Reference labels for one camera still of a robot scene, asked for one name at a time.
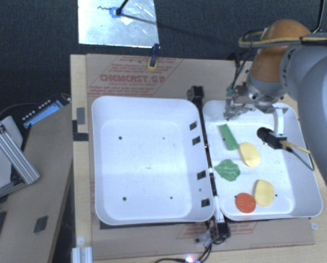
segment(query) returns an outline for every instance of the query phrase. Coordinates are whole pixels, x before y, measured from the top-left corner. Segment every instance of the blue clip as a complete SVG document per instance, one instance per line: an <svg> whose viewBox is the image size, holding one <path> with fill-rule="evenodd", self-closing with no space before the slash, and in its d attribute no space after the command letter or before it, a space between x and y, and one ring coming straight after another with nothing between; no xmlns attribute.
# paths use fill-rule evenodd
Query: blue clip
<svg viewBox="0 0 327 263"><path fill-rule="evenodd" d="M151 57L148 61L147 68L149 70L155 70L157 67L157 57L158 57L158 51L159 51L159 44L153 45L151 48Z"/></svg>
<svg viewBox="0 0 327 263"><path fill-rule="evenodd" d="M116 7L112 7L110 8L110 15L113 17L113 18L120 18L121 16L120 15L116 15L116 10L119 9L119 8L116 8Z"/></svg>

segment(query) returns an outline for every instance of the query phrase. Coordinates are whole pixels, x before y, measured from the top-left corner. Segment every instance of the empty white tray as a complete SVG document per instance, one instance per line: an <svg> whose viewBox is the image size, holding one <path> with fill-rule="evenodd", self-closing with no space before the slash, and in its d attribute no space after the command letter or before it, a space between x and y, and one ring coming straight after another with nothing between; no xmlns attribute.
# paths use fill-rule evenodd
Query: empty white tray
<svg viewBox="0 0 327 263"><path fill-rule="evenodd" d="M294 110L285 104L276 104L276 107L288 108L284 113L284 134L288 141L305 147ZM203 108L213 167L223 160L231 159L241 171L235 181L227 181L217 172L214 173L223 214L236 221L318 215L323 204L313 172L293 154L284 150L274 150L257 137L256 132L260 127L274 129L273 115L256 110L242 114L235 120L226 121L223 117L224 111L225 101L209 101ZM258 167L247 167L241 160L238 150L230 151L227 148L219 130L219 125L225 123L239 144L250 142L257 148L261 156ZM299 150L294 151L310 164L308 154ZM242 213L235 205L235 196L242 192L252 194L258 179L267 180L274 186L274 201L268 207L257 205L250 214Z"/></svg>
<svg viewBox="0 0 327 263"><path fill-rule="evenodd" d="M95 209L109 225L205 221L213 194L199 113L181 99L103 96L92 106Z"/></svg>

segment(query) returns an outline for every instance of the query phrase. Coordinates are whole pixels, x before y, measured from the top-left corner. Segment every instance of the yellow toy potato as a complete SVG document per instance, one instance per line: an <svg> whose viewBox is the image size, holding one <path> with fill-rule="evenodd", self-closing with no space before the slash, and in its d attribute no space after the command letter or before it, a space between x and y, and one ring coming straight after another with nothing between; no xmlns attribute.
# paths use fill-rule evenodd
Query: yellow toy potato
<svg viewBox="0 0 327 263"><path fill-rule="evenodd" d="M266 180L257 180L255 187L256 203L262 207L269 206L274 200L274 187Z"/></svg>
<svg viewBox="0 0 327 263"><path fill-rule="evenodd" d="M239 149L242 160L246 165L251 168L254 168L260 164L261 156L253 144L248 142L240 143Z"/></svg>

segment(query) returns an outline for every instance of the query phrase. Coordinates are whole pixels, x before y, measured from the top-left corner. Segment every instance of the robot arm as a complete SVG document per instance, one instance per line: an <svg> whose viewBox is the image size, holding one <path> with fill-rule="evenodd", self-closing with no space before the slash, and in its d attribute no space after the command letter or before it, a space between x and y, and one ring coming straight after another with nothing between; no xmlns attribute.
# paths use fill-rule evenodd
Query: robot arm
<svg viewBox="0 0 327 263"><path fill-rule="evenodd" d="M273 113L273 104L288 93L298 103L303 138L327 185L327 34L309 34L296 21L279 20L262 41L240 43L259 49L246 83L227 100L225 118L254 108Z"/></svg>

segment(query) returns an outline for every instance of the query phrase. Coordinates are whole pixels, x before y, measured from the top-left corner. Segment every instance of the white container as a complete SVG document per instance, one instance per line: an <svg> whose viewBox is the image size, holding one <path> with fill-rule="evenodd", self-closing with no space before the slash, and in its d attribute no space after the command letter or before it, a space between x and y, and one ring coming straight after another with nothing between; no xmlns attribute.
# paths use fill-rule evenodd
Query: white container
<svg viewBox="0 0 327 263"><path fill-rule="evenodd" d="M214 212L199 113L181 99L92 106L95 209L109 225L196 222Z"/></svg>
<svg viewBox="0 0 327 263"><path fill-rule="evenodd" d="M305 148L295 111L288 105L275 104L275 107L288 108L284 113L284 134L288 141ZM323 207L322 199L310 171L295 155L284 150L275 150L263 144L257 137L260 127L274 129L274 116L259 110L247 112L235 120L226 121L223 117L225 101L209 101L204 105L203 115L210 156L213 167L221 161L231 159L239 166L240 176L235 181L227 181L215 172L215 183L219 205L223 214L235 221L277 218L299 218L318 215ZM249 168L244 164L238 150L230 151L222 139L219 126L228 124L236 141L252 143L261 156L259 166ZM294 150L308 164L308 154ZM235 205L235 196L245 192L253 194L255 182L263 179L274 186L274 201L268 207L256 206L249 214L242 213Z"/></svg>

